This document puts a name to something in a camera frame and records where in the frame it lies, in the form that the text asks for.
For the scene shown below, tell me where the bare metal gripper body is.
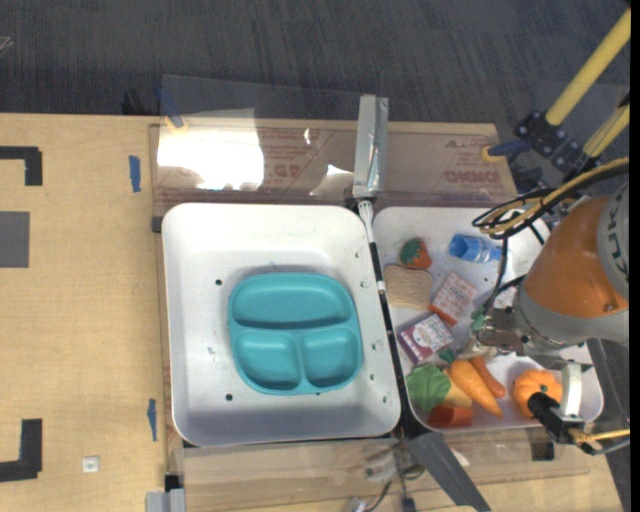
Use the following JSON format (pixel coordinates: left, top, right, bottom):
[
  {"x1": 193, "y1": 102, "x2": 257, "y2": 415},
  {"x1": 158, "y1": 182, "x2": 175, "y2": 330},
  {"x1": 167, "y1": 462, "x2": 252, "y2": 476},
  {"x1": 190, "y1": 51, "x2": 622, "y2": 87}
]
[{"x1": 475, "y1": 305, "x2": 527, "y2": 357}]

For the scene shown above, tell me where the orange-brown sausage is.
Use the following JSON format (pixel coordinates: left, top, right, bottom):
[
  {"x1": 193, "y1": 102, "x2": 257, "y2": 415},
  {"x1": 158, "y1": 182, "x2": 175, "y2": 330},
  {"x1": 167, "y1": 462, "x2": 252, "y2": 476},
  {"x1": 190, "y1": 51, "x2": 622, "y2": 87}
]
[{"x1": 469, "y1": 354, "x2": 508, "y2": 400}]

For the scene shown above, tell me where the orange pumpkin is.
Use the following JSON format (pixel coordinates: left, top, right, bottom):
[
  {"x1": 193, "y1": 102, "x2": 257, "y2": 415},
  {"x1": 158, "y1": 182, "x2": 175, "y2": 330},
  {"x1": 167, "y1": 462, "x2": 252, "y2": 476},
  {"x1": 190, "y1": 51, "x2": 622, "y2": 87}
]
[{"x1": 511, "y1": 368, "x2": 564, "y2": 420}]

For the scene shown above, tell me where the orange and pink packet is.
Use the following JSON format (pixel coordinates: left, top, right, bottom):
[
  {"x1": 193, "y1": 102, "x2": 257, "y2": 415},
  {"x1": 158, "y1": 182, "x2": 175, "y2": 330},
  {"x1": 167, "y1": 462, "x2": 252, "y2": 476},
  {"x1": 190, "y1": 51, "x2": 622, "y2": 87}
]
[{"x1": 428, "y1": 271, "x2": 479, "y2": 328}]

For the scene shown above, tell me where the orange carrot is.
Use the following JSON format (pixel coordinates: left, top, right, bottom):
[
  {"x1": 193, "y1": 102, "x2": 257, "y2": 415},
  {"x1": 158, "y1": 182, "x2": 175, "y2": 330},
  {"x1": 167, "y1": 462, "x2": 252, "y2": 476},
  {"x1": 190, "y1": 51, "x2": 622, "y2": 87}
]
[{"x1": 438, "y1": 347, "x2": 505, "y2": 420}]

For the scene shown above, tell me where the purple and white carton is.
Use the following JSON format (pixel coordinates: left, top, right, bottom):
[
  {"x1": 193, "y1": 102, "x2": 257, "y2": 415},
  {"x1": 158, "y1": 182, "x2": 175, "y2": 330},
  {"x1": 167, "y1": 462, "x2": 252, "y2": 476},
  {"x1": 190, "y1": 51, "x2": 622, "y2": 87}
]
[{"x1": 397, "y1": 312, "x2": 455, "y2": 366}]

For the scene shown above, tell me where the yellow wedge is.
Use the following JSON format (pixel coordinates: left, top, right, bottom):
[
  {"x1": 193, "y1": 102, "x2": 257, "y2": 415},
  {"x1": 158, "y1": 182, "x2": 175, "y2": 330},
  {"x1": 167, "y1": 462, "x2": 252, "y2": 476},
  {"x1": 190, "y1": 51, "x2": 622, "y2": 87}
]
[{"x1": 441, "y1": 378, "x2": 474, "y2": 409}]

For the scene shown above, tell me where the blue clear plastic bottle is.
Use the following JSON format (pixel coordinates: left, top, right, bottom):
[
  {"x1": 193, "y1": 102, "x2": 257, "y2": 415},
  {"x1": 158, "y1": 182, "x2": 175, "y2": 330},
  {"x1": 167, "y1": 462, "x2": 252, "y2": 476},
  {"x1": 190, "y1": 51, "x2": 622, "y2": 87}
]
[{"x1": 447, "y1": 233, "x2": 503, "y2": 265}]

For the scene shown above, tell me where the green lettuce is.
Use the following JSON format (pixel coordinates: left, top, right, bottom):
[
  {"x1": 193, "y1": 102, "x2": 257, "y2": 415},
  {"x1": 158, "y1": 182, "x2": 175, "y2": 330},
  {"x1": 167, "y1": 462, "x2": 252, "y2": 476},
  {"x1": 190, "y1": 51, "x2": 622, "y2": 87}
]
[{"x1": 405, "y1": 363, "x2": 453, "y2": 415}]

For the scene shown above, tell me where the red-orange block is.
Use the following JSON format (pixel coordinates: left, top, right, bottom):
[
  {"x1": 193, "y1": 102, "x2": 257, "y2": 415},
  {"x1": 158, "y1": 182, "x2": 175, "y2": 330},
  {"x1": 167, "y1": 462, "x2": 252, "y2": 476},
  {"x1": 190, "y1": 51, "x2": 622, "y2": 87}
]
[{"x1": 426, "y1": 404, "x2": 475, "y2": 430}]

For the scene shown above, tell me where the beige bread slice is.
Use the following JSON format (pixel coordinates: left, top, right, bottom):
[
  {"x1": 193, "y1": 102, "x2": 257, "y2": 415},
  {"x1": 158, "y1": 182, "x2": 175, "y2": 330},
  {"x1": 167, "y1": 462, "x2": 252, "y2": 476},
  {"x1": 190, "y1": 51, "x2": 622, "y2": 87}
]
[{"x1": 382, "y1": 264, "x2": 435, "y2": 311}]

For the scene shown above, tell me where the red strawberry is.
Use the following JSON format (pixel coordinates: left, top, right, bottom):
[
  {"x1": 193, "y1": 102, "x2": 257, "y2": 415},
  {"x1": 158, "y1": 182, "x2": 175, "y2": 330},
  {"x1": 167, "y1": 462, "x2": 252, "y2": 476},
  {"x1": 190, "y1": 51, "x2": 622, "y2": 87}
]
[{"x1": 398, "y1": 237, "x2": 433, "y2": 271}]

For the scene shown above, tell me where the white plastic tray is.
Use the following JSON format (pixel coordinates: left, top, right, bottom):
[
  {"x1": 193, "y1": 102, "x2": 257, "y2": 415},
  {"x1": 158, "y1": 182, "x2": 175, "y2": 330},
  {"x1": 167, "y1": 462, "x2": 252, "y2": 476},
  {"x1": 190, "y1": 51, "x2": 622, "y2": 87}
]
[
  {"x1": 371, "y1": 205, "x2": 605, "y2": 434},
  {"x1": 160, "y1": 201, "x2": 403, "y2": 448}
]

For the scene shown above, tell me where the thin black and white rod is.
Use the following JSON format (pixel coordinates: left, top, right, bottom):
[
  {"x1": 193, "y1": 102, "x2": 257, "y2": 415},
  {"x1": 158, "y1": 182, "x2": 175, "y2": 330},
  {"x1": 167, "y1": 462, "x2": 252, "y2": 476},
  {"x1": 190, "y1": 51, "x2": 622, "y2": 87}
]
[{"x1": 356, "y1": 199, "x2": 417, "y2": 437}]

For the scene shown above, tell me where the blue divided plate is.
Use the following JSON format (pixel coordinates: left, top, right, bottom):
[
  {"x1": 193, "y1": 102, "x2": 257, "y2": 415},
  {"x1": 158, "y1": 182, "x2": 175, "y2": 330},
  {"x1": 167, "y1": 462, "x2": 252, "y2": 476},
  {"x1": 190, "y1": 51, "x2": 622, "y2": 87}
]
[{"x1": 227, "y1": 271, "x2": 365, "y2": 397}]

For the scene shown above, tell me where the yellow and black tripod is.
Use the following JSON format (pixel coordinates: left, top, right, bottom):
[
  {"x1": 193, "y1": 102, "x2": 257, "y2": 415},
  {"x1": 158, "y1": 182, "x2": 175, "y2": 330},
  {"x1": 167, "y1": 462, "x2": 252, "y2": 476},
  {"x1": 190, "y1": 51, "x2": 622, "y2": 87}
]
[{"x1": 513, "y1": 6, "x2": 630, "y2": 174}]

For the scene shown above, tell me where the black cylinder on white bracket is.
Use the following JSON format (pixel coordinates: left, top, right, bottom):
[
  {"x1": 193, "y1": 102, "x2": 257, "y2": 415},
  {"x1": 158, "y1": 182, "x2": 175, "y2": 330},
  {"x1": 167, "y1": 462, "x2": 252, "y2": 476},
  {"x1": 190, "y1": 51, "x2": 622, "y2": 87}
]
[{"x1": 526, "y1": 362, "x2": 587, "y2": 445}]

